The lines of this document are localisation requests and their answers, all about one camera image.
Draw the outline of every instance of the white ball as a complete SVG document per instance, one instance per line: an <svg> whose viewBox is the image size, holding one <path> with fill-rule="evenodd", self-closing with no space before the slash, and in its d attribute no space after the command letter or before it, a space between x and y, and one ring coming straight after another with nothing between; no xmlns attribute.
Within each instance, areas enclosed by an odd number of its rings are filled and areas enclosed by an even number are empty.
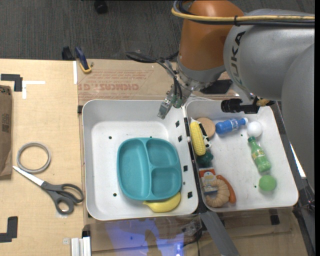
<svg viewBox="0 0 320 256"><path fill-rule="evenodd" d="M247 133L249 137L259 137L262 134L261 124L257 121L250 122L247 126Z"/></svg>

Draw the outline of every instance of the corn cob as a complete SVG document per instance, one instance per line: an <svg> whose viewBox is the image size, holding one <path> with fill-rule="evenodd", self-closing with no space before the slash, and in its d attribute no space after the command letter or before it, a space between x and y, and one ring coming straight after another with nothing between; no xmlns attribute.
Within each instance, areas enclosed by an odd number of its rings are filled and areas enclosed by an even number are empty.
<svg viewBox="0 0 320 256"><path fill-rule="evenodd" d="M190 123L190 136L194 152L197 156L203 156L206 153L206 145L201 128L196 121Z"/></svg>

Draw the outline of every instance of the green bottle label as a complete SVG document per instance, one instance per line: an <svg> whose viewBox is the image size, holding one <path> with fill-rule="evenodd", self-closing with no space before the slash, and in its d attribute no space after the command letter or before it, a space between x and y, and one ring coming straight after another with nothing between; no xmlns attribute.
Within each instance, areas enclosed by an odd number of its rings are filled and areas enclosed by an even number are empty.
<svg viewBox="0 0 320 256"><path fill-rule="evenodd" d="M264 157L265 156L265 152L262 149L257 149L251 155L252 155L253 159L256 160L257 158Z"/></svg>

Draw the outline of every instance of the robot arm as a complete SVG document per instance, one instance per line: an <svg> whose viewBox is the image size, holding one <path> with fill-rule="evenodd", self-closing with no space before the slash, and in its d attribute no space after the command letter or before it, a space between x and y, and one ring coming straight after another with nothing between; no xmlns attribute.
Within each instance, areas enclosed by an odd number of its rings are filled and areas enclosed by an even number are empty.
<svg viewBox="0 0 320 256"><path fill-rule="evenodd" d="M281 101L288 138L314 189L315 16L274 9L244 15L227 0L175 1L172 13L184 18L174 78L178 85L158 116L164 119L171 106L179 108L193 91L214 86L227 71L241 99L223 101L221 110L252 113L246 106L257 112L257 97Z"/></svg>

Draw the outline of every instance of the blue bottle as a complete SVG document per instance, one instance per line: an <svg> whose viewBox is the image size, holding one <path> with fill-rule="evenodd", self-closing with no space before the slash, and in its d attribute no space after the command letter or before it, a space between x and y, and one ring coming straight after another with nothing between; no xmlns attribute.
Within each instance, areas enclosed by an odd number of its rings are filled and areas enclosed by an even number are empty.
<svg viewBox="0 0 320 256"><path fill-rule="evenodd" d="M215 132L217 134L226 134L238 130L240 126L245 126L247 123L248 119L246 117L241 119L232 118L223 122L217 122L215 124Z"/></svg>

